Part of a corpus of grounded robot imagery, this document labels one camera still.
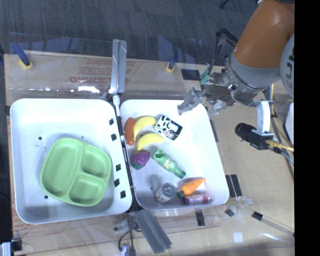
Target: divided green plate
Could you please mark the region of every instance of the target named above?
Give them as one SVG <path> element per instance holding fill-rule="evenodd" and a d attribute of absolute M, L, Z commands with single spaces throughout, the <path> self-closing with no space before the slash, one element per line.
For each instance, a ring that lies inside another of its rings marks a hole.
<path fill-rule="evenodd" d="M 50 148 L 40 175 L 43 190 L 67 203 L 89 207 L 104 197 L 111 176 L 110 156 L 80 139 L 57 139 Z"/>

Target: brown hot dog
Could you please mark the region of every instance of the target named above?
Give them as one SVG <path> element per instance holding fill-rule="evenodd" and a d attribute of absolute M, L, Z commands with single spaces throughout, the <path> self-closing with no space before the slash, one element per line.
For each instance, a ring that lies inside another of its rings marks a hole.
<path fill-rule="evenodd" d="M 126 143 L 130 146 L 132 146 L 135 143 L 134 134 L 133 134 L 133 126 L 135 122 L 136 121 L 134 118 L 129 117 L 124 125 L 124 137 L 125 137 Z"/>

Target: carrot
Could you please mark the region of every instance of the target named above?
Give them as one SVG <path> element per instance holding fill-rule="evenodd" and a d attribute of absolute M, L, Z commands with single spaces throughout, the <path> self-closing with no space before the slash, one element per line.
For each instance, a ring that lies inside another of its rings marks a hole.
<path fill-rule="evenodd" d="M 126 143 L 131 146 L 135 143 L 134 134 L 133 134 L 133 127 L 135 122 L 136 120 L 134 118 L 129 117 L 124 125 L 124 137 L 125 137 Z"/>
<path fill-rule="evenodd" d="M 177 197 L 182 198 L 183 196 L 191 195 L 205 180 L 205 178 L 198 178 L 184 184 L 181 187 L 181 191 L 176 193 Z"/>

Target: green bottle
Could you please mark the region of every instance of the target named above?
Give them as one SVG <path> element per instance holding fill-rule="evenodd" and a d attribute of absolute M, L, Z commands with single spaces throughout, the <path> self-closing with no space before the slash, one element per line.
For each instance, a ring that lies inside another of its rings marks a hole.
<path fill-rule="evenodd" d="M 177 162 L 172 160 L 170 156 L 168 156 L 166 153 L 162 151 L 162 149 L 158 149 L 153 154 L 152 158 L 156 160 L 164 168 L 166 168 L 169 172 L 172 172 L 175 175 L 177 175 L 180 179 L 182 179 L 186 175 L 186 172 L 184 172 L 178 167 Z"/>

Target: yellow banana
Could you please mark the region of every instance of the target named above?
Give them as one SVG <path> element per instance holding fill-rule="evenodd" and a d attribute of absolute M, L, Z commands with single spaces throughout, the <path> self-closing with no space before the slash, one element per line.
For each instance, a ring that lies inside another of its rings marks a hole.
<path fill-rule="evenodd" d="M 155 125 L 157 121 L 157 119 L 150 115 L 140 117 L 132 127 L 133 139 L 136 140 L 138 133 L 141 131 L 143 127 Z"/>
<path fill-rule="evenodd" d="M 142 150 L 146 145 L 150 143 L 160 143 L 163 141 L 164 137 L 162 137 L 159 133 L 147 133 L 137 140 L 136 150 Z"/>

